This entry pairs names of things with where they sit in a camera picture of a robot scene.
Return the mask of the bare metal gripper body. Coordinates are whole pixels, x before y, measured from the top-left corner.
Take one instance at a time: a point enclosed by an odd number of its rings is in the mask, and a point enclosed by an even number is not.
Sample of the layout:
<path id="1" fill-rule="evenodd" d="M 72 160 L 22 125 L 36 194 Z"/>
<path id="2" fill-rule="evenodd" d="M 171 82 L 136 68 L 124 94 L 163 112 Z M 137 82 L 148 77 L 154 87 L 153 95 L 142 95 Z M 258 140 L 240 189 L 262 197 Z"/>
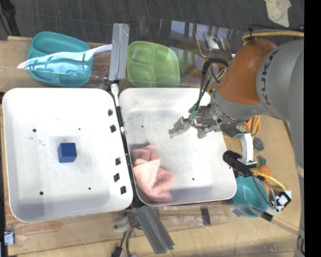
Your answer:
<path id="1" fill-rule="evenodd" d="M 210 115 L 207 105 L 199 106 L 194 112 L 196 114 L 190 120 L 190 125 L 197 130 L 199 139 L 205 138 L 210 132 L 220 132 L 220 126 L 217 120 Z"/>

